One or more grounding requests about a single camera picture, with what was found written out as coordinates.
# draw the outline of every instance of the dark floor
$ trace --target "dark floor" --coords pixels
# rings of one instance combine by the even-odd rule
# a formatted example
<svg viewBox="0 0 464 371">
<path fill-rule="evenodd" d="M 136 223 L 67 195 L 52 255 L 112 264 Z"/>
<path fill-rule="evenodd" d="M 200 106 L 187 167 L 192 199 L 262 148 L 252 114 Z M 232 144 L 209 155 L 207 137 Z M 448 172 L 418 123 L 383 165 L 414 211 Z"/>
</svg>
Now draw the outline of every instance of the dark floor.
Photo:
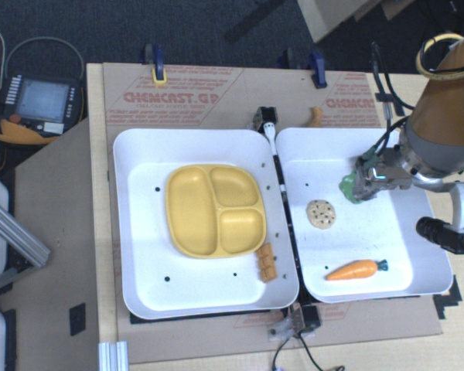
<svg viewBox="0 0 464 371">
<path fill-rule="evenodd" d="M 392 73 L 415 73 L 423 41 L 444 31 L 464 36 L 464 0 L 417 0 L 391 21 L 377 7 L 317 45 L 296 0 L 0 0 L 7 53 L 26 39 L 51 36 L 72 43 L 86 63 L 137 63 L 145 43 L 159 43 L 168 64 L 276 67 L 290 47 L 300 62 L 318 49 L 328 70 L 370 71 L 376 41 Z M 75 53 L 50 42 L 22 47 L 8 69 L 80 72 Z M 18 156 L 17 162 L 27 153 Z"/>
</svg>

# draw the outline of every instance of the carrot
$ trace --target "carrot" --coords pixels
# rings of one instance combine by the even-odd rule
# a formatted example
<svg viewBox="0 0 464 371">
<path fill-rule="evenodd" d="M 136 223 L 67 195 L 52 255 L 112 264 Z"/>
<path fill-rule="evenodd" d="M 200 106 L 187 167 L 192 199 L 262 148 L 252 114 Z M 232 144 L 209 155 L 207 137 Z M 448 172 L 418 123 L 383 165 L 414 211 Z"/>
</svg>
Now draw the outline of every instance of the carrot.
<svg viewBox="0 0 464 371">
<path fill-rule="evenodd" d="M 335 270 L 326 277 L 326 280 L 340 281 L 343 279 L 361 279 L 363 277 L 373 276 L 377 271 L 387 270 L 388 264 L 386 260 L 382 260 L 378 263 L 373 260 L 359 260 Z"/>
</svg>

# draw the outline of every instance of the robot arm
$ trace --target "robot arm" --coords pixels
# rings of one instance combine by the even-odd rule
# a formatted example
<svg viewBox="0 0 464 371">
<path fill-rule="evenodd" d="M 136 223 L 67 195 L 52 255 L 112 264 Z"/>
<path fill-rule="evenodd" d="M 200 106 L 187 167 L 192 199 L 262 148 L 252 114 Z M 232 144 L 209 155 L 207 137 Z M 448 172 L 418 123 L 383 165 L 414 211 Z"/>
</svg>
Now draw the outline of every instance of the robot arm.
<svg viewBox="0 0 464 371">
<path fill-rule="evenodd" d="M 422 60 L 436 42 L 458 40 L 437 70 L 426 70 Z M 353 203 L 372 199 L 381 190 L 417 186 L 449 192 L 454 206 L 452 224 L 425 217 L 417 230 L 430 241 L 464 254 L 464 183 L 442 180 L 464 170 L 464 38 L 442 35 L 429 40 L 417 56 L 417 68 L 430 80 L 409 117 L 389 131 L 401 128 L 393 148 L 377 145 L 357 159 L 354 172 L 340 184 Z"/>
</svg>

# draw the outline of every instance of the yellow divided plate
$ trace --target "yellow divided plate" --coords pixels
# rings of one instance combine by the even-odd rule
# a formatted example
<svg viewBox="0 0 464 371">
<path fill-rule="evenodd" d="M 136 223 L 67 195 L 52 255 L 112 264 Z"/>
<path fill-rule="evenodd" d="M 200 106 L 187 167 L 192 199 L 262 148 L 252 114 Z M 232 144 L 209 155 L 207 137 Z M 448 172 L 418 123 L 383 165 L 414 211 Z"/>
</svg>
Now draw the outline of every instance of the yellow divided plate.
<svg viewBox="0 0 464 371">
<path fill-rule="evenodd" d="M 173 243 L 198 258 L 256 251 L 266 236 L 261 193 L 249 172 L 231 165 L 189 165 L 166 183 L 166 213 Z"/>
</svg>

